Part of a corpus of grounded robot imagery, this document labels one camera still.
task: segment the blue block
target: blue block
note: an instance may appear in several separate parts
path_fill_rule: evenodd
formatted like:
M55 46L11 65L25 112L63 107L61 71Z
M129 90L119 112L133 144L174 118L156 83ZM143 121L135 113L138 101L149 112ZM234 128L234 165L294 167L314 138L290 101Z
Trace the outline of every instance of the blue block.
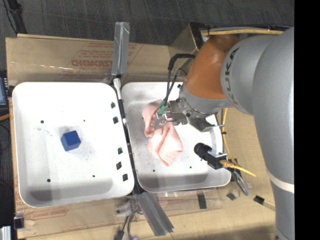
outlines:
M61 137L61 143L65 151L74 150L79 147L81 140L76 130L66 132Z

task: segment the white tray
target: white tray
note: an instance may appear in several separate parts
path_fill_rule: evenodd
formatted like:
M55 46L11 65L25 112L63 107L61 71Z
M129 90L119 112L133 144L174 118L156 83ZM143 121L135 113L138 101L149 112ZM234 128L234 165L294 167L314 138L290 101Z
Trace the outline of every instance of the white tray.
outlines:
M178 83L173 87L169 100L178 98L177 85ZM226 185L231 178L230 172L224 168L214 170L194 153L194 146L199 142L212 146L209 132L201 133L189 124L176 126L184 150L171 166L165 166L149 153L149 139L144 134L145 123L142 118L142 110L149 102L162 100L166 95L166 90L167 83L165 82L131 82L124 85L121 91L140 185L151 193Z
M14 88L12 101L19 191L27 205L109 199L132 191L126 137L116 93L109 85L24 82ZM65 151L60 138L74 130L81 144Z

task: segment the white band on robot arm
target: white band on robot arm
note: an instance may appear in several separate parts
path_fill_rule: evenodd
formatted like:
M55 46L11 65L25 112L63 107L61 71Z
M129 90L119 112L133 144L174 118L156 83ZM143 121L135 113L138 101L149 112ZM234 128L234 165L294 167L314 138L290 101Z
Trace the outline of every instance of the white band on robot arm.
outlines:
M295 185L291 183L284 182L275 176L273 176L268 169L266 169L266 173L268 174L270 180L272 181L273 184L275 184L278 188L290 192L290 193L295 193Z

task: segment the pink cloth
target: pink cloth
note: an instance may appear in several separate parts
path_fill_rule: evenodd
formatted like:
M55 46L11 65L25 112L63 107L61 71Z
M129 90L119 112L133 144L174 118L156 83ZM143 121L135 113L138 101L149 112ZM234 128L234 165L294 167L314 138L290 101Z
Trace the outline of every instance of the pink cloth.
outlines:
M145 123L144 134L149 138L148 150L166 165L170 166L183 151L181 139L172 122L167 122L164 127L153 130L151 124L161 100L150 102L142 111Z

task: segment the gray floor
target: gray floor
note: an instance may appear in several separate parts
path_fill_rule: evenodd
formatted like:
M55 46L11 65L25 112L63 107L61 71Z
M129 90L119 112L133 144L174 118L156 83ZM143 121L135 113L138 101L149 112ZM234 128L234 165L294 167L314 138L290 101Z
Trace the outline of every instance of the gray floor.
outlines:
M113 40L115 22L130 23L130 41L169 45L188 22L210 25L295 24L295 0L18 0L29 34ZM0 71L5 37L14 37L0 1ZM9 122L1 125L9 127ZM8 131L0 127L0 181L13 188ZM11 223L12 196L0 185L0 227Z

